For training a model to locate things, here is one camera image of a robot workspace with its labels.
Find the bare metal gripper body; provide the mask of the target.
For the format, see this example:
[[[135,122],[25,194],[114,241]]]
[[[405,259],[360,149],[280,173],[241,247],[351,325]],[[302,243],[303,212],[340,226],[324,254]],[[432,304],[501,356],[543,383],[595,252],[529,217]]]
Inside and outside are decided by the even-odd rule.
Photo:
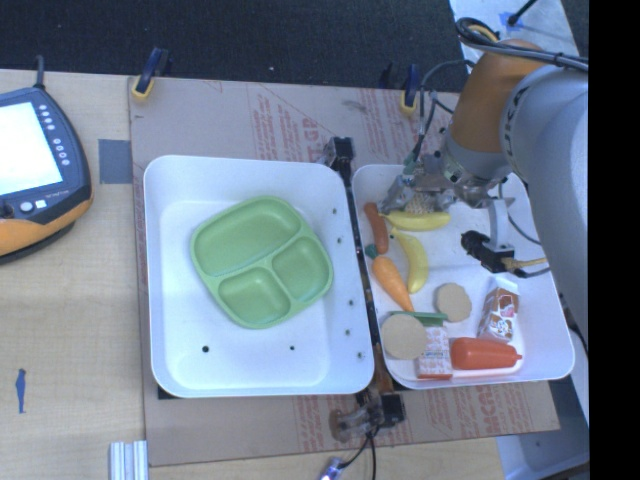
[[[459,159],[449,150],[411,153],[402,175],[408,186],[405,208],[433,208],[433,196],[447,190],[455,193],[455,203],[483,208],[491,198],[489,191],[501,182],[501,161],[493,154],[464,153]]]

